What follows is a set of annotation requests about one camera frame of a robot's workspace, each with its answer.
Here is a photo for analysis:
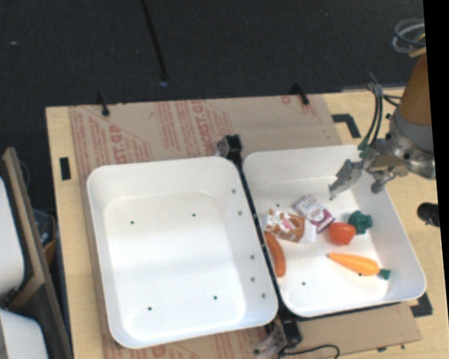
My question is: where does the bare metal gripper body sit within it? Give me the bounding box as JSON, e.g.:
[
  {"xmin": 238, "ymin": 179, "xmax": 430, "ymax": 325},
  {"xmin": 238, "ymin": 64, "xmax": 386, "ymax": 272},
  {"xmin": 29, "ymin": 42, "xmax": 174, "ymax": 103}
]
[{"xmin": 360, "ymin": 131, "xmax": 437, "ymax": 185}]

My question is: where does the brown and white carton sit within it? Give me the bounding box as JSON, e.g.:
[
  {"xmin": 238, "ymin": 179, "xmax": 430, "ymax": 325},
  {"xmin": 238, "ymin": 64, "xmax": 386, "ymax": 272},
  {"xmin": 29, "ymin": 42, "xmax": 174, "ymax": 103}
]
[{"xmin": 261, "ymin": 204, "xmax": 319, "ymax": 248}]

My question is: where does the white plastic tray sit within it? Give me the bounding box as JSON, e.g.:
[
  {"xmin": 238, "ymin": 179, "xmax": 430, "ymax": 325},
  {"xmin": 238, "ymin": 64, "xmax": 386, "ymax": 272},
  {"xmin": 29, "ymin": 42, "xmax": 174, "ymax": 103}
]
[
  {"xmin": 240, "ymin": 138, "xmax": 430, "ymax": 323},
  {"xmin": 84, "ymin": 151, "xmax": 282, "ymax": 353}
]

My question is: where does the brown cardboard board red print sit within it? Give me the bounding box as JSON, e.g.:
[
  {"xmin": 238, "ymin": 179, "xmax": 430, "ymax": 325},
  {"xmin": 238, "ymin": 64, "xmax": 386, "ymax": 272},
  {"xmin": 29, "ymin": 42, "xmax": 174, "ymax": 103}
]
[{"xmin": 68, "ymin": 80, "xmax": 424, "ymax": 359}]

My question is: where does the thin black rod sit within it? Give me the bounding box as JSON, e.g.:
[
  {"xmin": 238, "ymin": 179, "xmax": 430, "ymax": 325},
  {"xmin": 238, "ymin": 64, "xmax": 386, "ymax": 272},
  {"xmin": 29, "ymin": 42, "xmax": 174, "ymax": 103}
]
[{"xmin": 231, "ymin": 150, "xmax": 290, "ymax": 326}]

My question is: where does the orange bell pepper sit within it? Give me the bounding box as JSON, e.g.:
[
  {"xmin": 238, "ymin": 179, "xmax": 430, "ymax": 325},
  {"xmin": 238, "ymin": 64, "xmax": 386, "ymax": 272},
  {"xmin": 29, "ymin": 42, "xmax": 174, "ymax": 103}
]
[{"xmin": 327, "ymin": 219, "xmax": 358, "ymax": 247}]

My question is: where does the purple and white carton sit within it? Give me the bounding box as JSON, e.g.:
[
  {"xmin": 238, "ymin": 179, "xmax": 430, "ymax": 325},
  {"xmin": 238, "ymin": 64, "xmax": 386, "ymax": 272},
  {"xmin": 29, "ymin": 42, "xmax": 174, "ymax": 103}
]
[{"xmin": 291, "ymin": 192, "xmax": 337, "ymax": 236}]

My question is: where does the orange sausage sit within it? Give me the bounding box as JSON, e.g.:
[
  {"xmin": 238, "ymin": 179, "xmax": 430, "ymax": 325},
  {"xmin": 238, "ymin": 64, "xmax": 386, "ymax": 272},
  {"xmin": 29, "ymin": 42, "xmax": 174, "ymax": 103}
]
[{"xmin": 263, "ymin": 230, "xmax": 288, "ymax": 279}]

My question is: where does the orange carrot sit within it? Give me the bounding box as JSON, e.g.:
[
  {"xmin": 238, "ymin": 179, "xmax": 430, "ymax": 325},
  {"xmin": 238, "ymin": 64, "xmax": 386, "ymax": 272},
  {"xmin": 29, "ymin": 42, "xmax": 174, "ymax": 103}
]
[{"xmin": 326, "ymin": 247, "xmax": 393, "ymax": 286}]

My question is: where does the green broccoli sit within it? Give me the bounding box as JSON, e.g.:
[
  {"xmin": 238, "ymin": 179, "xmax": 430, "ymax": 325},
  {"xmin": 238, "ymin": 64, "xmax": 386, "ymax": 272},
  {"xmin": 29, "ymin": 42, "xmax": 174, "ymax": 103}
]
[{"xmin": 346, "ymin": 209, "xmax": 375, "ymax": 237}]

